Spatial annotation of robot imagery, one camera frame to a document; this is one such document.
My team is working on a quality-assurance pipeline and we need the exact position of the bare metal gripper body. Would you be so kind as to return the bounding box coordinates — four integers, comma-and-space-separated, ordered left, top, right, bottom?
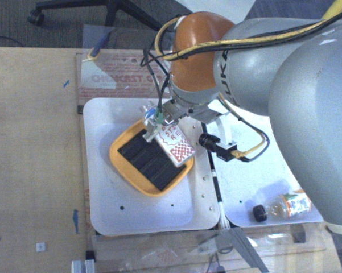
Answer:
159, 97, 230, 126

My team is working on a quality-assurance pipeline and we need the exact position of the white carton with red print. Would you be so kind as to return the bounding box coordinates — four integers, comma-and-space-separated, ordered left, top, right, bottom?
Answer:
154, 123, 196, 168

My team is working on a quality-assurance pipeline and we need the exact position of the black ribbed rectangular block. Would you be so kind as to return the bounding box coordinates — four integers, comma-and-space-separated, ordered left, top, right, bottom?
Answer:
117, 129, 187, 192

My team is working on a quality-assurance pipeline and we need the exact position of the orange plate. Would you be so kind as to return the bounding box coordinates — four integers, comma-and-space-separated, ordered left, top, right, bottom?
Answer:
109, 119, 195, 197

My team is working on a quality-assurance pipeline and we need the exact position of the brown cardboard board red print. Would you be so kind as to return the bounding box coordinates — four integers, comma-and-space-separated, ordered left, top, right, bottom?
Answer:
75, 49, 328, 270

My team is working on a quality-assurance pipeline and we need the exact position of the thin black and white rod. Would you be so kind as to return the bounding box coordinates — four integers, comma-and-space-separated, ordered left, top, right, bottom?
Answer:
200, 122, 231, 230

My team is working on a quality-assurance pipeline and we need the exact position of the white plastic tray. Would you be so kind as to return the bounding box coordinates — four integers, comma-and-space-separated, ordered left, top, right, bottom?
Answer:
82, 97, 220, 237
206, 100, 325, 228

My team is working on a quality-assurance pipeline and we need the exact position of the clear plastic bottle black cap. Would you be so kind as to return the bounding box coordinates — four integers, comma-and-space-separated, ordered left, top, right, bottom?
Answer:
252, 191, 312, 223

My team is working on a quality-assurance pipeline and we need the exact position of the black cylinder on white bracket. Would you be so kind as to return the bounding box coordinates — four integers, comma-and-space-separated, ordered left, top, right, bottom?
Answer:
198, 117, 238, 163

